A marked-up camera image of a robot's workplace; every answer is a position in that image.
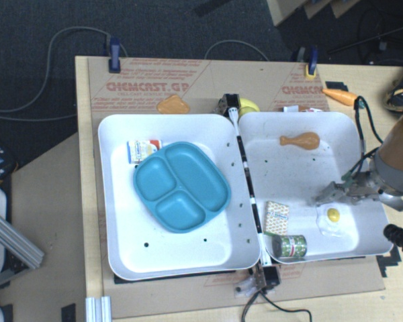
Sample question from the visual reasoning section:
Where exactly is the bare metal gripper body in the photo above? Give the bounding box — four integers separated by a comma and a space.
341, 171, 386, 206

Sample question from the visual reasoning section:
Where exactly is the white and yellow fried egg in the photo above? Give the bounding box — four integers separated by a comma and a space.
315, 205, 343, 237

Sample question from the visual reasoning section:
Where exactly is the white plastic tray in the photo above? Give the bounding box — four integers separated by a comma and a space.
97, 113, 261, 281
237, 111, 394, 265

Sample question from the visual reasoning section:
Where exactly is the white patterned packet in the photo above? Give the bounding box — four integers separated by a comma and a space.
264, 201, 290, 236

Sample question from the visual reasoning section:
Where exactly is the orange toy chicken drumstick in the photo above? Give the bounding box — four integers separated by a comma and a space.
279, 131, 320, 151

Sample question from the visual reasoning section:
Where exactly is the green can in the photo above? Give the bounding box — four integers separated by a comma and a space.
271, 234, 308, 258

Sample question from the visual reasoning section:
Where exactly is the thin black and white rod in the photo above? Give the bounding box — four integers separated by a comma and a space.
228, 107, 273, 267

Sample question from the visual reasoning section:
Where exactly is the orange carrot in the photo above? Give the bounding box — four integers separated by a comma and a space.
322, 88, 359, 107

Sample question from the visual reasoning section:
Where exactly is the yellow banana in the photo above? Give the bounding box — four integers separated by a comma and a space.
238, 97, 260, 117

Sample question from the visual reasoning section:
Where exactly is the blue divided plate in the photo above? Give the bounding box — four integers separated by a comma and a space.
133, 141, 232, 234

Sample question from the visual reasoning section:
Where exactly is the brown cardboard board red print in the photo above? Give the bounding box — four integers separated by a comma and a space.
87, 57, 387, 320

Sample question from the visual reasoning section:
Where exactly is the orange toy bread slice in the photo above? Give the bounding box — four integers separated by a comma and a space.
156, 94, 191, 115

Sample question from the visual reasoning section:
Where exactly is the white carton with orange print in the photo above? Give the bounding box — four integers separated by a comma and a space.
126, 139, 164, 165

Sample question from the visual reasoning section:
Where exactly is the black cylinder on white bracket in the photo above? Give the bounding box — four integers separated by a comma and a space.
377, 193, 403, 256

